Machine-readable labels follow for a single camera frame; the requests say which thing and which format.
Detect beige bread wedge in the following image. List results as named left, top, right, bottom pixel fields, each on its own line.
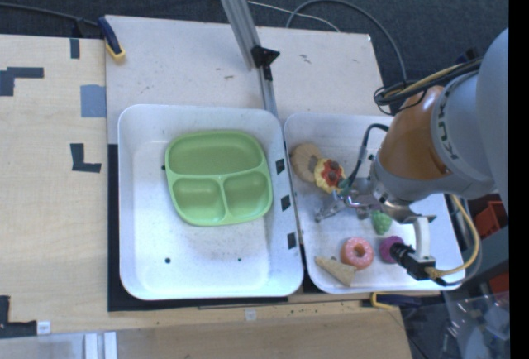
left=314, top=255, right=358, bottom=289

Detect black cylinder on white bracket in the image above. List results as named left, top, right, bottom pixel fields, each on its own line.
left=389, top=214, right=437, bottom=281

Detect green divided plate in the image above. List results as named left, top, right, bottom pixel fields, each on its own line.
left=164, top=129, right=274, bottom=227

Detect green grapes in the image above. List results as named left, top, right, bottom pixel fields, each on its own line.
left=369, top=209, right=394, bottom=237

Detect white plastic tray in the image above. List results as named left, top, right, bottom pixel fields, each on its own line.
left=283, top=112, right=466, bottom=295
left=117, top=103, right=305, bottom=302

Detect yellow pizza slice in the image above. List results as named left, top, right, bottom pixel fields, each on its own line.
left=313, top=158, right=347, bottom=195

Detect pink doughnut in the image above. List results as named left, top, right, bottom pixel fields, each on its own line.
left=339, top=236, right=375, bottom=270

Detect beige round biscuit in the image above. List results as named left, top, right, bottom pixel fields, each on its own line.
left=288, top=142, right=324, bottom=184

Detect pale wood board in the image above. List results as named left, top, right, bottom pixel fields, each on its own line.
left=104, top=14, right=441, bottom=312

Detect purple grapes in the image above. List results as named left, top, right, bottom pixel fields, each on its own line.
left=378, top=235, right=407, bottom=265

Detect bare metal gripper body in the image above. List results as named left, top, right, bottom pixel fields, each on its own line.
left=348, top=176, right=411, bottom=223

